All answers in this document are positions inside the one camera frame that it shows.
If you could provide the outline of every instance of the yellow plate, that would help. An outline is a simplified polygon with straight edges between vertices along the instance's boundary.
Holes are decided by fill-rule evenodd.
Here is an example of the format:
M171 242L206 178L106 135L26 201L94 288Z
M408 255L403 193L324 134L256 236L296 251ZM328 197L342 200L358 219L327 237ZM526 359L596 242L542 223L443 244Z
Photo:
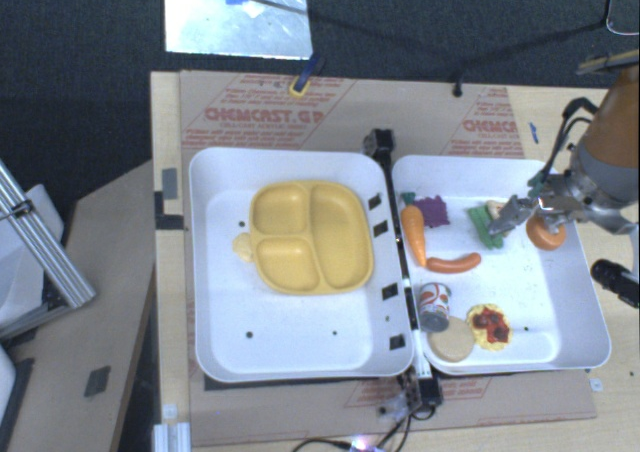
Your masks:
M251 201L250 235L260 277L280 292L347 292L373 271L364 209L341 184L304 180L263 187Z

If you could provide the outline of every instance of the black carpet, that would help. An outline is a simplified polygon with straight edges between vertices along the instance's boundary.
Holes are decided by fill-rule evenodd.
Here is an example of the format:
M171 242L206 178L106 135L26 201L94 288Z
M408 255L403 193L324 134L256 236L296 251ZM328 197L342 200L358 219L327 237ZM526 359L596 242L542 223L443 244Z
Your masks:
M308 0L323 75L606 87L590 56L638 48L605 0ZM638 29L638 0L614 0ZM148 160L149 74L299 72L302 63L164 51L163 0L0 0L0 158L23 187L74 200Z

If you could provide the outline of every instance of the silver sheet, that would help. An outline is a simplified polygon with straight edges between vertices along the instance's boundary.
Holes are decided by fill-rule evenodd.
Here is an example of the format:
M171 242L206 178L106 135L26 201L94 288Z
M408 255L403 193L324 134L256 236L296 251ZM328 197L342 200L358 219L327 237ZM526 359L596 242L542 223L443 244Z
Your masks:
M306 0L165 0L169 52L308 59Z

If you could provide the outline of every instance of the hot dog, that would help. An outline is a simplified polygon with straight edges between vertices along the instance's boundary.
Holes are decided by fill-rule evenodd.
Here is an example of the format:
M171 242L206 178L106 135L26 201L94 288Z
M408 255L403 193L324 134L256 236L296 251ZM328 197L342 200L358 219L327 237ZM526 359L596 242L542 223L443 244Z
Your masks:
M442 274L457 274L467 272L477 266L482 257L478 253L471 253L458 260L443 260L442 258L431 257L427 259L427 269Z

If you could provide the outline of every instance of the can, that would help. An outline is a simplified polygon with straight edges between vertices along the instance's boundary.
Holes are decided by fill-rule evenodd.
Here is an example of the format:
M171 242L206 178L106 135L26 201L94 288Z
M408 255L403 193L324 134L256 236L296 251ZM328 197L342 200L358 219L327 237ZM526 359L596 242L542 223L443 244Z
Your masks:
M420 289L418 320L423 331L439 332L449 327L451 290L443 283L426 283Z

